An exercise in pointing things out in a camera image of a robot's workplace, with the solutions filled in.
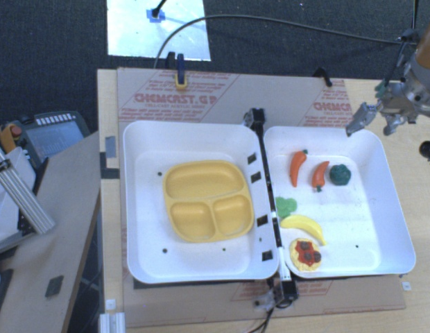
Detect yellow banana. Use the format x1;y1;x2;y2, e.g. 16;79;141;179
279;214;328;247

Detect green broccoli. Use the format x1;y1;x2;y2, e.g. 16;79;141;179
328;163;352;187

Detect orange chili pepper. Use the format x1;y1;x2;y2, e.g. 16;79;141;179
311;160;331;193

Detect orange carrot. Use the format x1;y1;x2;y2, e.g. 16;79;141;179
289;148;309;188

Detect brown cardboard board red print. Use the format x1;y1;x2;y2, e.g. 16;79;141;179
116;67;407;328

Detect yellow divided plate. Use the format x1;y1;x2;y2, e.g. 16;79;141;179
162;160;255;244

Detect yellow pizza slice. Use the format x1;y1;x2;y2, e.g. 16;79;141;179
289;237;323;273

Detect thin black and white rod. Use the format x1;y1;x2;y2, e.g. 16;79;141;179
255;125;291;281

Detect black block with thin wires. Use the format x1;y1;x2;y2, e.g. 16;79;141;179
243;107;266;130
269;278;300;309

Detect white plastic tray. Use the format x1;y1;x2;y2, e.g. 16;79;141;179
122;119;281;285
263;126;418;280

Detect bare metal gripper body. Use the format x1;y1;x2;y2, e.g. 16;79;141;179
375;80;430;124

